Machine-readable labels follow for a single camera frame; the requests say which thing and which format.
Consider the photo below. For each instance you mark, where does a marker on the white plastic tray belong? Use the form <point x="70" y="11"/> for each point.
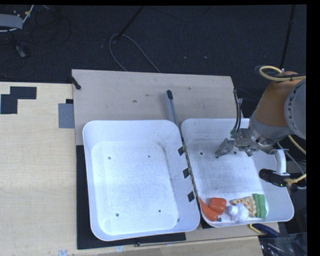
<point x="132" y="187"/>
<point x="225" y="175"/>

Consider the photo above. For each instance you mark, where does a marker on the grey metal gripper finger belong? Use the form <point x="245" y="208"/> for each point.
<point x="224" y="147"/>
<point x="249" y="152"/>

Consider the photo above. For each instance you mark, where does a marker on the orange carrot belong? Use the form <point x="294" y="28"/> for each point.
<point x="208" y="212"/>

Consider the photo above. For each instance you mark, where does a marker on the pale wood board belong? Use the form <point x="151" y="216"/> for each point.
<point x="125" y="100"/>

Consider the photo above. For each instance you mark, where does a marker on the orange bell pepper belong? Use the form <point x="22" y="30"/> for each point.
<point x="217" y="204"/>

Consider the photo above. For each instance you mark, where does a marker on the white crumpled lump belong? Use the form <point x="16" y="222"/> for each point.
<point x="239" y="213"/>

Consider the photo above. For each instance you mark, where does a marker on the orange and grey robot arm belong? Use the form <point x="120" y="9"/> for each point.
<point x="272" y="105"/>

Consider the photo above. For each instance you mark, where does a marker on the pizza slice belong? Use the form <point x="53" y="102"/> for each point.
<point x="248" y="203"/>

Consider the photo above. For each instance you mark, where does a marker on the green pea pod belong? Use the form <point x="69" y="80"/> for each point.
<point x="260" y="205"/>

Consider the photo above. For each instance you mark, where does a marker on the black cylinder on white bracket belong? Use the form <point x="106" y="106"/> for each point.
<point x="271" y="176"/>

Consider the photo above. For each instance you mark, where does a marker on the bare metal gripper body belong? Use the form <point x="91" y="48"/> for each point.
<point x="246" y="141"/>

